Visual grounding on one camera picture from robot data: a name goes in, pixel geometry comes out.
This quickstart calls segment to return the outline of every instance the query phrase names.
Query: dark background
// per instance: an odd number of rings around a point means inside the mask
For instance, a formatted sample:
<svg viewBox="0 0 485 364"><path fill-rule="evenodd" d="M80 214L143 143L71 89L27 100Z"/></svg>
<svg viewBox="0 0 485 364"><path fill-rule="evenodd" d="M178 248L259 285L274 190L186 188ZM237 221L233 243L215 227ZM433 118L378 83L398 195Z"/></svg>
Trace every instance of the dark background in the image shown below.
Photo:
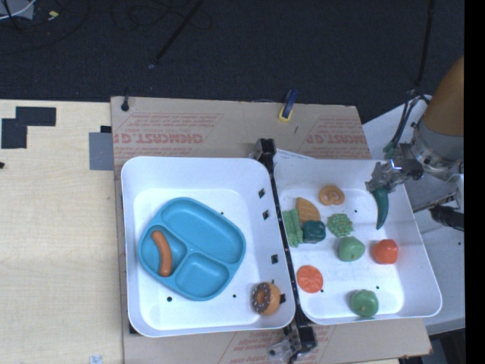
<svg viewBox="0 0 485 364"><path fill-rule="evenodd" d="M130 96L355 105L433 95L465 53L465 0L37 0L0 20L0 98ZM49 20L49 12L59 13ZM427 21L429 46L419 78Z"/></svg>

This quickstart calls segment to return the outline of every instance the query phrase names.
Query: brown cookie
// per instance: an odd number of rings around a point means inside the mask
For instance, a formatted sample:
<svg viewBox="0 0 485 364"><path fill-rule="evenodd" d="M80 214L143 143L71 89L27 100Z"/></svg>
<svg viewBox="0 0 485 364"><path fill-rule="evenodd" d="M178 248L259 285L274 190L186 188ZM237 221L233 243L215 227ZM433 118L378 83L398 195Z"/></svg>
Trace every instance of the brown cookie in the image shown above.
<svg viewBox="0 0 485 364"><path fill-rule="evenodd" d="M318 211L317 207L307 199L298 197L296 199L296 210L298 210L300 222L303 224L308 220L320 221L320 212Z"/></svg>

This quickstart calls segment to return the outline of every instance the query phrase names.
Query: wire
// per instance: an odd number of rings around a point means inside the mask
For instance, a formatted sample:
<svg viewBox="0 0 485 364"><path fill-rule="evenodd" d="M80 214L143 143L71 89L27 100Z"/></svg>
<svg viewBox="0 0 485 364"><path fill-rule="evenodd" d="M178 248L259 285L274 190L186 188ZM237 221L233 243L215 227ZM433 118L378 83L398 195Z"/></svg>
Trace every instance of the wire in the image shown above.
<svg viewBox="0 0 485 364"><path fill-rule="evenodd" d="M25 7L23 7L20 11L17 11L17 12L14 12L13 14L10 14L10 10L8 9L8 4L7 4L7 0L5 0L3 2L4 6L7 8L7 12L8 12L8 15L5 15L5 16L0 16L0 20L3 20L3 19L8 19L8 18L12 18L13 16L17 16L17 15L20 15L22 14L23 12L25 12L27 9L30 8L30 6L35 3L37 0L32 0L29 4L27 4Z"/></svg>

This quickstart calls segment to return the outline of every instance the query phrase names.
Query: toy hot dog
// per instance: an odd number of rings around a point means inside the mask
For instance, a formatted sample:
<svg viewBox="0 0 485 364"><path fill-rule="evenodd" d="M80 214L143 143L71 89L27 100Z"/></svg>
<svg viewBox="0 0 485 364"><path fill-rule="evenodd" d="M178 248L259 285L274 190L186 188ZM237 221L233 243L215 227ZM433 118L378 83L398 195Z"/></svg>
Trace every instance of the toy hot dog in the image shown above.
<svg viewBox="0 0 485 364"><path fill-rule="evenodd" d="M155 241L160 252L160 268L158 269L158 274L166 278L172 272L172 251L162 232L154 231L152 233L152 239Z"/></svg>

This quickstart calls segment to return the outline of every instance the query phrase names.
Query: cardboard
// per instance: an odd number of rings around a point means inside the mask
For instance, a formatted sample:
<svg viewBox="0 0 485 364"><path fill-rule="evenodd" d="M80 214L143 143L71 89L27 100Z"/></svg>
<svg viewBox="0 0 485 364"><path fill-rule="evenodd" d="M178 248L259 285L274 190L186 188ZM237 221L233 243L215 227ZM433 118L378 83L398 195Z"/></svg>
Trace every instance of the cardboard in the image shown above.
<svg viewBox="0 0 485 364"><path fill-rule="evenodd" d="M295 104L288 123L278 120L281 103L189 99L111 99L120 294L126 363L236 364L268 359L268 347L281 330L238 331L150 338L130 333L127 317L124 223L120 170L134 156L246 157L258 139L275 140L283 149L313 158L362 158L371 154L357 109L342 105ZM362 362L430 352L420 318L344 325L315 325L318 346L298 363Z"/></svg>

